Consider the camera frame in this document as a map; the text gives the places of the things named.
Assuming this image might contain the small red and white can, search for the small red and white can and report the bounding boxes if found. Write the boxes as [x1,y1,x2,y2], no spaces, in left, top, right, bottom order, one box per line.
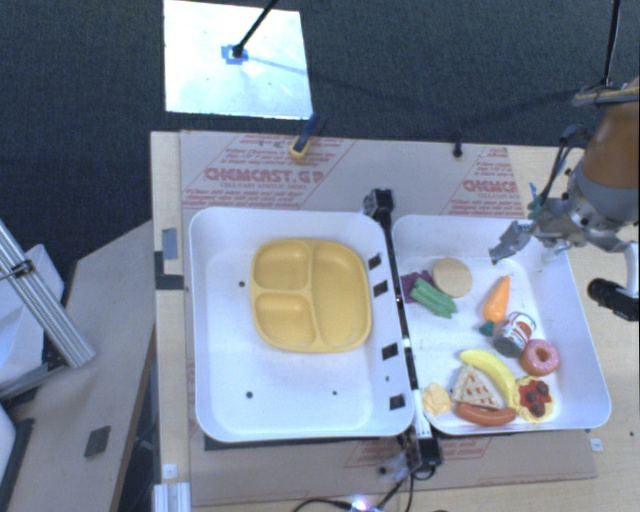
[493,311,538,359]

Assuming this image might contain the white plastic tray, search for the white plastic tray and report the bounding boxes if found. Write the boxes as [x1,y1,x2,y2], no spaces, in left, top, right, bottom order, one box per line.
[187,205,417,444]
[390,214,613,437]

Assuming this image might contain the yellow banana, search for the yellow banana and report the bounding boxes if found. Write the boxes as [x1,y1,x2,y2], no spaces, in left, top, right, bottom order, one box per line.
[458,348,518,409]

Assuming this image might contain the tan round biscuit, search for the tan round biscuit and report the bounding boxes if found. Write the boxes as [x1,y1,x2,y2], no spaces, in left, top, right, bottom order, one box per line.
[431,256,474,299]

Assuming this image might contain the thin black and white rod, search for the thin black and white rod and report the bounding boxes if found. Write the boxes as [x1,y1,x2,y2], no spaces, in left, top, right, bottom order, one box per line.
[378,208,430,437]

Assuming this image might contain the yellow divided plate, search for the yellow divided plate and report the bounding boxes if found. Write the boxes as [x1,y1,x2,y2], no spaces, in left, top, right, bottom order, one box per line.
[249,237,374,355]

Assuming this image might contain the black cylinder on white bracket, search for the black cylinder on white bracket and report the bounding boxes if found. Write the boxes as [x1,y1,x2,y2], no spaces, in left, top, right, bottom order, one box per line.
[586,238,640,322]

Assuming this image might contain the brown sausage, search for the brown sausage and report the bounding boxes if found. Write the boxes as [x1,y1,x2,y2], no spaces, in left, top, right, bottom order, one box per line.
[454,401,518,428]

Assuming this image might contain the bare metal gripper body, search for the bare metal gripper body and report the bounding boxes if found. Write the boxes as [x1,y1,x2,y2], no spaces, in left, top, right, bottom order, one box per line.
[529,197,627,253]

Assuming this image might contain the orange carrot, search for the orange carrot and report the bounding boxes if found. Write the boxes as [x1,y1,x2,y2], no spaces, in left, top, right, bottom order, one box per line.
[478,274,512,338]

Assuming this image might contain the green beans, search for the green beans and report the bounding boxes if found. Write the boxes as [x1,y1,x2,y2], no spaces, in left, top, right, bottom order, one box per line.
[410,276,459,320]

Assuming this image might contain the pale yellow lumpy toy food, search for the pale yellow lumpy toy food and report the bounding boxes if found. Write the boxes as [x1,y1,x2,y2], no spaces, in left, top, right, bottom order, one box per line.
[421,381,454,418]

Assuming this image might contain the brown cardboard board, red print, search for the brown cardboard board, red print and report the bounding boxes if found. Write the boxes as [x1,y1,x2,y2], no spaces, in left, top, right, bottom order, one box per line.
[178,130,599,507]

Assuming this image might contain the purple grapes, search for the purple grapes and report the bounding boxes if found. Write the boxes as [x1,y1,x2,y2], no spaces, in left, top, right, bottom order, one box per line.
[399,269,437,305]

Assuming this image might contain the pink doughnut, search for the pink doughnut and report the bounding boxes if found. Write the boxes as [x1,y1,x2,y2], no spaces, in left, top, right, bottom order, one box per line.
[518,338,561,378]

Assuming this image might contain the black block with thin wires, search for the black block with thin wires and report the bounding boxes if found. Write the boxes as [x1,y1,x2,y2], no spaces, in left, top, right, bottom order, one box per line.
[362,187,395,220]
[397,431,444,474]

